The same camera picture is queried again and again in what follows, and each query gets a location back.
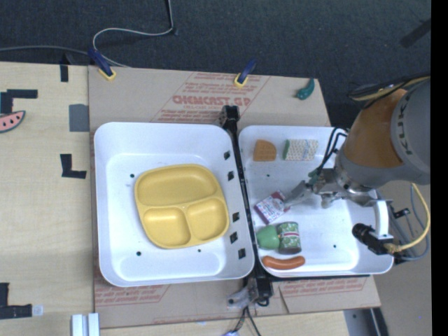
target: wooden surface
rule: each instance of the wooden surface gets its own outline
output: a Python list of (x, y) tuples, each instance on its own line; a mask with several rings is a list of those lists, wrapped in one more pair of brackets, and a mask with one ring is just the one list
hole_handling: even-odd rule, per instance
[[(27, 114), (0, 134), (0, 282), (10, 305), (43, 305), (43, 315), (0, 321), (0, 335), (69, 335), (72, 314), (93, 312), (90, 134), (69, 131), (69, 105), (88, 104), (87, 68), (0, 62), (0, 92), (38, 90), (37, 99), (14, 99)], [(73, 155), (63, 178), (60, 154)], [(262, 335), (348, 335), (342, 311), (258, 317)], [(102, 330), (102, 335), (222, 335), (236, 321)], [(240, 335), (254, 335), (247, 322)]]

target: orange sausage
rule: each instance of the orange sausage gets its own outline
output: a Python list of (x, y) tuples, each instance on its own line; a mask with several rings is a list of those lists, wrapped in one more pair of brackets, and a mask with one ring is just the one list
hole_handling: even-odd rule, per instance
[(262, 259), (262, 263), (264, 266), (271, 267), (272, 269), (289, 270), (304, 265), (305, 258), (303, 256), (296, 256), (291, 259), (276, 259), (272, 256), (265, 256)]

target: white cable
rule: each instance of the white cable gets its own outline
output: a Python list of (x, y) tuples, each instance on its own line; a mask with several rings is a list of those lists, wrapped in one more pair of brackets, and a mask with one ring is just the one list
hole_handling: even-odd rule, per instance
[[(98, 38), (99, 35), (103, 34), (104, 32), (109, 32), (109, 31), (127, 32), (127, 33), (129, 33), (129, 34), (136, 34), (136, 35), (142, 35), (142, 36), (152, 36), (152, 37), (155, 37), (155, 36), (164, 36), (164, 35), (168, 35), (168, 34), (170, 34), (171, 32), (174, 31), (174, 21), (173, 21), (173, 14), (172, 14), (171, 0), (167, 0), (167, 3), (168, 3), (168, 14), (169, 14), (169, 23), (170, 23), (170, 27), (169, 27), (168, 30), (166, 30), (166, 31), (164, 31), (164, 32), (150, 33), (150, 32), (143, 32), (143, 31), (131, 30), (131, 29), (123, 29), (123, 28), (121, 28), (121, 27), (108, 27), (108, 28), (106, 28), (106, 29), (103, 29), (103, 30), (101, 30), (101, 31), (98, 31), (98, 32), (93, 36), (93, 40), (92, 40), (93, 48), (94, 48), (95, 50), (97, 50), (98, 52), (100, 52), (99, 49), (97, 48), (97, 38)], [(115, 65), (115, 66), (120, 66), (120, 67), (130, 67), (130, 66), (127, 66), (127, 65), (125, 65), (125, 64), (121, 64), (121, 63), (119, 63), (119, 62), (114, 61), (113, 59), (111, 59), (111, 58), (105, 56), (102, 52), (100, 52), (100, 53), (101, 53), (101, 55), (104, 57), (104, 59), (105, 59), (107, 62), (109, 62), (109, 63), (111, 63), (111, 64), (113, 64), (113, 65)]]

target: green and white sponge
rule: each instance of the green and white sponge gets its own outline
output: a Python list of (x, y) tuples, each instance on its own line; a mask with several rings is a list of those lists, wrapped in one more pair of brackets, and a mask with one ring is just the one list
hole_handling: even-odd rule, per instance
[(313, 160), (319, 143), (315, 139), (287, 139), (283, 150), (284, 160)]

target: blue clamp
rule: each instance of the blue clamp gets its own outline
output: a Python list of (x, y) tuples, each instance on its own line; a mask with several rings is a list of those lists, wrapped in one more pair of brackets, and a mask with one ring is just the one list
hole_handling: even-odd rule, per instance
[(94, 60), (95, 64), (98, 65), (99, 70), (98, 72), (105, 77), (106, 80), (112, 81), (116, 76), (117, 73), (112, 70), (112, 68), (107, 63), (106, 59), (103, 57), (102, 54), (100, 54), (98, 51), (96, 51), (94, 48), (89, 48), (88, 55), (92, 60)]
[(257, 60), (251, 59), (248, 62), (248, 64), (246, 65), (246, 67), (244, 67), (244, 70), (242, 72), (238, 73), (237, 77), (235, 77), (235, 79), (233, 80), (234, 85), (237, 86), (238, 88), (244, 87), (244, 85), (247, 82), (249, 74), (252, 73), (252, 71), (255, 69), (256, 65), (257, 65)]
[(300, 88), (299, 92), (297, 92), (296, 97), (303, 101), (304, 99), (307, 99), (311, 95), (311, 93), (313, 93), (313, 91), (314, 79), (310, 78), (308, 84), (305, 87)]

